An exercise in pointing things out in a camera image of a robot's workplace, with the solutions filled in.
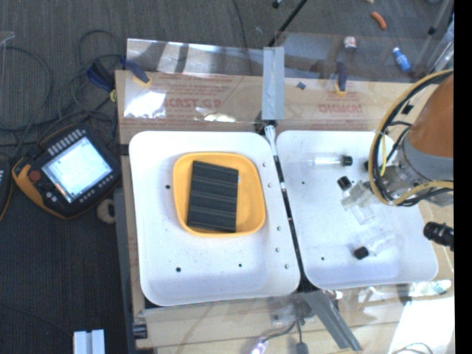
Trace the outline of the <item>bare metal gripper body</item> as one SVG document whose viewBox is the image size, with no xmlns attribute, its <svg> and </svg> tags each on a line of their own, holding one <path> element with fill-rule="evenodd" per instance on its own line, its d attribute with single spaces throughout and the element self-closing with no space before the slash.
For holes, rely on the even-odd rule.
<svg viewBox="0 0 472 354">
<path fill-rule="evenodd" d="M 419 181 L 419 175 L 409 166 L 390 165 L 381 175 L 381 167 L 374 166 L 372 174 L 372 190 L 376 190 L 383 200 L 398 199 Z"/>
</svg>

